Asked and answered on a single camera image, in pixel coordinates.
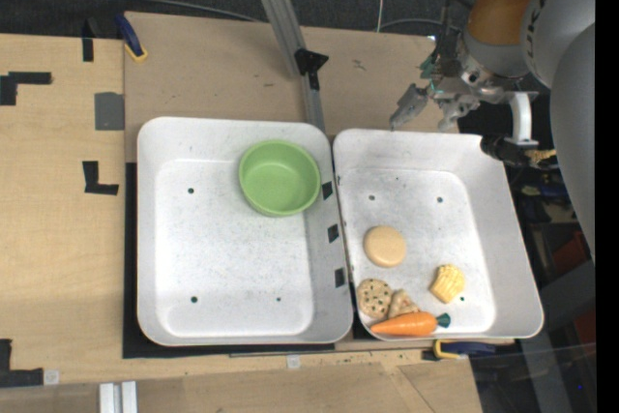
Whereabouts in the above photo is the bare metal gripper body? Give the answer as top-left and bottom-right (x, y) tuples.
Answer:
(427, 61), (519, 113)

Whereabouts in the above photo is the white plastic tray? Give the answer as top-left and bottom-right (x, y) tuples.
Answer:
(135, 115), (355, 347)
(332, 127), (545, 342)

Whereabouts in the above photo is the beige round biscuit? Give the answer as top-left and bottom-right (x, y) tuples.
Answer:
(362, 224), (408, 270)

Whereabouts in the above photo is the green bowl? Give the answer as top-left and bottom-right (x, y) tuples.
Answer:
(237, 138), (323, 219)

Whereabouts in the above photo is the yellow ridged toy food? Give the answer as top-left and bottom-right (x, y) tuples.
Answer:
(427, 263), (467, 305)

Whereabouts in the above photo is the chocolate chip cookie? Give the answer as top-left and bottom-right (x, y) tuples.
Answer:
(355, 278), (394, 321)

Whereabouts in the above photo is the orange carrot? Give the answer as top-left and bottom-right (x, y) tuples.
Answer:
(369, 310), (453, 339)

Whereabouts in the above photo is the black cylinder on white bracket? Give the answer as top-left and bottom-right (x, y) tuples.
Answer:
(479, 91), (541, 169)

